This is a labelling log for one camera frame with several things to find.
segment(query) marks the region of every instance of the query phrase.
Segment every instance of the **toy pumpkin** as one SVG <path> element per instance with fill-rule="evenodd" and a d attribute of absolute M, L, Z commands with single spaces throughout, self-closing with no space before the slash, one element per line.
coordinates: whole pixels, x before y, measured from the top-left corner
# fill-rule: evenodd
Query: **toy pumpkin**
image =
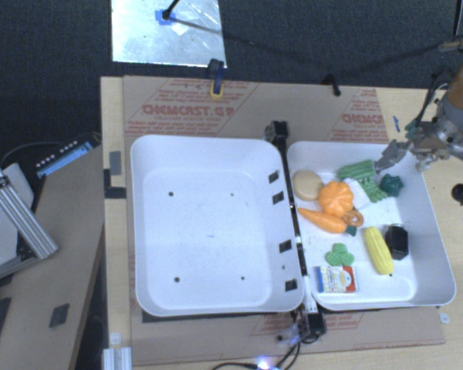
<path fill-rule="evenodd" d="M 347 183 L 331 181 L 325 185 L 317 199 L 326 214 L 342 217 L 353 209 L 353 193 Z"/>

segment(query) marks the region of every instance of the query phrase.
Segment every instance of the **orange object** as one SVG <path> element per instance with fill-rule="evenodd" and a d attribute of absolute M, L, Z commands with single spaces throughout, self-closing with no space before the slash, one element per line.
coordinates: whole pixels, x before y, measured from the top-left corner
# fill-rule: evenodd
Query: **orange object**
<path fill-rule="evenodd" d="M 353 209 L 353 193 L 347 183 L 331 181 L 325 185 L 317 199 L 326 214 L 342 217 Z"/>
<path fill-rule="evenodd" d="M 343 220 L 334 215 L 307 210 L 306 208 L 299 208 L 298 211 L 300 215 L 327 232 L 344 233 L 346 230 L 346 224 Z"/>
<path fill-rule="evenodd" d="M 360 227 L 363 225 L 363 215 L 355 209 L 344 214 L 342 219 L 348 226 Z"/>

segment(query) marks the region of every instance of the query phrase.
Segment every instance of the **toy food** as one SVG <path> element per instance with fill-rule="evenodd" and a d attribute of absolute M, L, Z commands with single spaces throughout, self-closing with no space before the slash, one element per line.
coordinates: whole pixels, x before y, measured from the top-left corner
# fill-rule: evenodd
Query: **toy food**
<path fill-rule="evenodd" d="M 363 178 L 359 183 L 372 203 L 377 203 L 387 197 L 387 193 L 379 189 L 373 178 Z"/>
<path fill-rule="evenodd" d="M 299 208 L 298 211 L 300 215 L 327 232 L 343 233 L 346 230 L 346 224 L 343 220 L 334 215 L 307 210 L 306 208 Z"/>
<path fill-rule="evenodd" d="M 363 215 L 353 209 L 343 215 L 343 221 L 348 226 L 360 227 L 363 225 Z"/>
<path fill-rule="evenodd" d="M 384 235 L 384 240 L 394 260 L 400 261 L 408 255 L 408 232 L 402 226 L 390 225 Z"/>
<path fill-rule="evenodd" d="M 386 192 L 389 196 L 397 197 L 400 194 L 400 190 L 403 187 L 403 181 L 399 176 L 391 176 L 385 174 L 383 179 L 380 181 L 379 188 Z"/>
<path fill-rule="evenodd" d="M 326 260 L 331 266 L 350 266 L 355 257 L 348 252 L 345 244 L 336 243 L 333 250 L 326 254 Z"/>
<path fill-rule="evenodd" d="M 354 226 L 347 226 L 345 233 L 348 233 L 350 236 L 356 236 L 357 235 L 357 228 Z"/>
<path fill-rule="evenodd" d="M 315 267 L 319 282 L 319 292 L 323 293 L 352 293 L 358 290 L 355 269 L 350 266 Z"/>
<path fill-rule="evenodd" d="M 365 244 L 369 251 L 372 264 L 379 274 L 391 274 L 394 271 L 394 263 L 389 248 L 383 235 L 376 227 L 368 227 L 365 230 Z"/>
<path fill-rule="evenodd" d="M 362 210 L 365 206 L 368 206 L 372 202 L 365 193 L 365 190 L 361 187 L 360 183 L 353 178 L 346 178 L 343 180 L 350 187 L 350 190 L 353 193 L 353 207 Z"/>
<path fill-rule="evenodd" d="M 339 218 L 353 209 L 353 193 L 344 182 L 332 181 L 325 185 L 317 201 L 323 212 Z"/>
<path fill-rule="evenodd" d="M 336 176 L 340 180 L 344 180 L 345 178 L 354 178 L 355 180 L 361 180 L 362 178 L 375 177 L 375 175 L 376 171 L 373 168 L 372 160 L 364 160 L 359 163 L 343 166 L 336 173 Z"/>
<path fill-rule="evenodd" d="M 300 170 L 293 175 L 292 185 L 293 191 L 299 199 L 312 201 L 319 196 L 323 182 L 313 171 Z"/>

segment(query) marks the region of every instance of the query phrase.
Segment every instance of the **metal plate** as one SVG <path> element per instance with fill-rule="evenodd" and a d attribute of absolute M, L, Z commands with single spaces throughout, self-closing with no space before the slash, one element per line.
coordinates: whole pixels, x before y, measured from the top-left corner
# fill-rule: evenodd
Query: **metal plate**
<path fill-rule="evenodd" d="M 111 0 L 113 61 L 206 67 L 225 62 L 218 0 L 180 0 L 170 21 L 157 12 L 173 0 Z"/>

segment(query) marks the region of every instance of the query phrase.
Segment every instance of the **dark gray carpet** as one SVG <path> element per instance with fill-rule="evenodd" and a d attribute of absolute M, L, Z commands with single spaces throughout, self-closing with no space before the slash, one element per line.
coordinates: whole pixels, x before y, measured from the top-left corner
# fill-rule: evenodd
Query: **dark gray carpet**
<path fill-rule="evenodd" d="M 228 79 L 319 83 L 331 72 L 342 85 L 420 88 L 461 61 L 436 50 L 452 34 L 456 0 L 219 3 Z M 0 0 L 0 157 L 99 130 L 100 77 L 123 74 L 204 70 L 111 62 L 110 0 Z"/>

